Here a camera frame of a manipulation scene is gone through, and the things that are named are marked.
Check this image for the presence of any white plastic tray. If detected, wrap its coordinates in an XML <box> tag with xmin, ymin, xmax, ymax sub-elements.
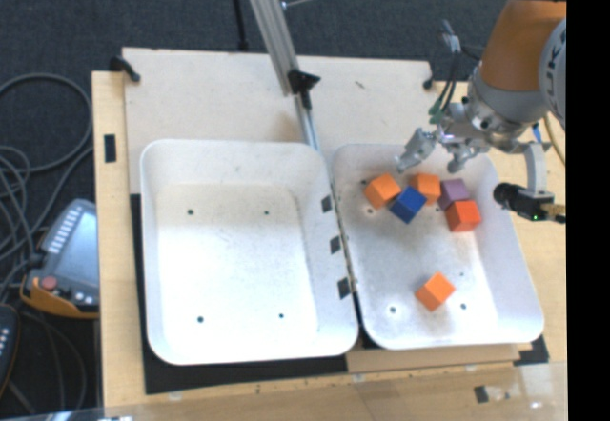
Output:
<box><xmin>329</xmin><ymin>142</ymin><xmax>546</xmax><ymax>351</ymax></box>
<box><xmin>139</xmin><ymin>138</ymin><xmax>360</xmax><ymax>367</ymax></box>

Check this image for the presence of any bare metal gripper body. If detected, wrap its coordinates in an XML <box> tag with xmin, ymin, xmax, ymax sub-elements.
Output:
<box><xmin>437</xmin><ymin>96</ymin><xmax>531</xmax><ymax>154</ymax></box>

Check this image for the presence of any orange cube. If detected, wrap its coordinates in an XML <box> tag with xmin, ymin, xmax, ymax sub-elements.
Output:
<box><xmin>363</xmin><ymin>171</ymin><xmax>403</xmax><ymax>211</ymax></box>
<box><xmin>444</xmin><ymin>199</ymin><xmax>483</xmax><ymax>234</ymax></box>
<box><xmin>414</xmin><ymin>271</ymin><xmax>457</xmax><ymax>313</ymax></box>
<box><xmin>408</xmin><ymin>171</ymin><xmax>442</xmax><ymax>207</ymax></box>

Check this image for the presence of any purple cube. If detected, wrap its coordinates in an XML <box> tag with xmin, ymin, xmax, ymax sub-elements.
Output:
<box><xmin>437</xmin><ymin>177</ymin><xmax>473</xmax><ymax>212</ymax></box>

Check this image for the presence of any blue cube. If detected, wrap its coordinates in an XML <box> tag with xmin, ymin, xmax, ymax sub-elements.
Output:
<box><xmin>388</xmin><ymin>185</ymin><xmax>428</xmax><ymax>226</ymax></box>

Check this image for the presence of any pale wood board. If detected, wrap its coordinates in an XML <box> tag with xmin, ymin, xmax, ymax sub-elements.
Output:
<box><xmin>121</xmin><ymin>46</ymin><xmax>534</xmax><ymax>374</ymax></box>

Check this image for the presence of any black cylinder on white bracket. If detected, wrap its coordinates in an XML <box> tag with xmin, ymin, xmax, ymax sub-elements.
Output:
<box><xmin>492</xmin><ymin>142</ymin><xmax>557</xmax><ymax>223</ymax></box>

